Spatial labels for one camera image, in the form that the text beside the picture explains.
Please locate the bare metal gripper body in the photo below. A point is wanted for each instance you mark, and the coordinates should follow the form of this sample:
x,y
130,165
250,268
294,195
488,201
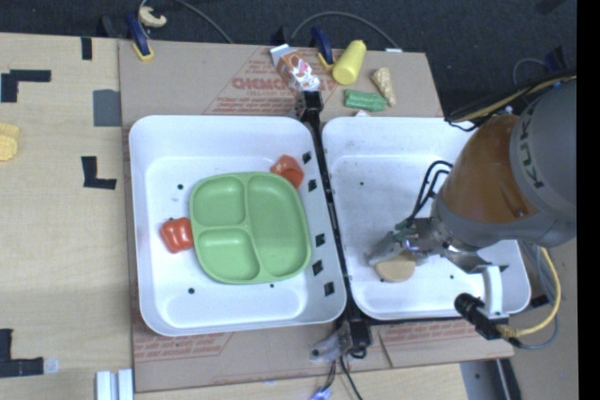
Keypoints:
x,y
429,236

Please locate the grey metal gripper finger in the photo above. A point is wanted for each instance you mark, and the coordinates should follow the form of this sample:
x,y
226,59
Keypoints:
x,y
385,249
420,257

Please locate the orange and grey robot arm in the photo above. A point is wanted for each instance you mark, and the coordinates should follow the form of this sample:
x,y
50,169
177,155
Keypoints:
x,y
497,182

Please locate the tan round biscuit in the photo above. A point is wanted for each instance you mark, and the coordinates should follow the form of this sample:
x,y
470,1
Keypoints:
x,y
396,271

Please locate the white plastic tray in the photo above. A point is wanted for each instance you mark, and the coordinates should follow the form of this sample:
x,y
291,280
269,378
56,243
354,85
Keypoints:
x,y
375,182
159,201

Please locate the thin black rod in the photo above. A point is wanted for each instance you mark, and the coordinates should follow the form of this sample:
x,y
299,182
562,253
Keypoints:
x,y
328,182

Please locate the red-orange toy chunk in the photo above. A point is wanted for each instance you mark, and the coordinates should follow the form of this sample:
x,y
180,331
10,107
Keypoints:
x,y
288,168

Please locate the green divided plate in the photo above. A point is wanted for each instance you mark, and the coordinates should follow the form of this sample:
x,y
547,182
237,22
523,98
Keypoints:
x,y
253,225

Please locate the green beans bundle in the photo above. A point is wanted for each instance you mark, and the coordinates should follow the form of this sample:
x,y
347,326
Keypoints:
x,y
365,100

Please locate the tan pizza slice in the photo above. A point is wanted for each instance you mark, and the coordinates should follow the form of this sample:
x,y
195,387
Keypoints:
x,y
384,84

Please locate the yellow bottle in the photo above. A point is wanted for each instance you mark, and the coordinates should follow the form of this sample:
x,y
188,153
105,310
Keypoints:
x,y
349,63

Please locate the orange and white carton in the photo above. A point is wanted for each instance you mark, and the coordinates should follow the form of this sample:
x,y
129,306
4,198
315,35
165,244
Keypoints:
x,y
295,68

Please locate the orange bell pepper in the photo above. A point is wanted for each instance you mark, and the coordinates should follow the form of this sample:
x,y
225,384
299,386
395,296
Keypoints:
x,y
177,235

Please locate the brown cardboard board, red print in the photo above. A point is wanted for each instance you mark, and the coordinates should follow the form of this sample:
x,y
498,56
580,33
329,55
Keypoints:
x,y
187,79

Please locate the beige curved pastry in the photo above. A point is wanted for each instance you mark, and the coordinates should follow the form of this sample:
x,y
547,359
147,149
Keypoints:
x,y
151,18

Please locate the yellow corn cob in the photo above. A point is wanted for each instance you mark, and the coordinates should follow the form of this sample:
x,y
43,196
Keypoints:
x,y
8,141

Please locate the black cylinder on white bracket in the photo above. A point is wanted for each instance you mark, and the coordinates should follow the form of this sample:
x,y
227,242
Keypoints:
x,y
492,290

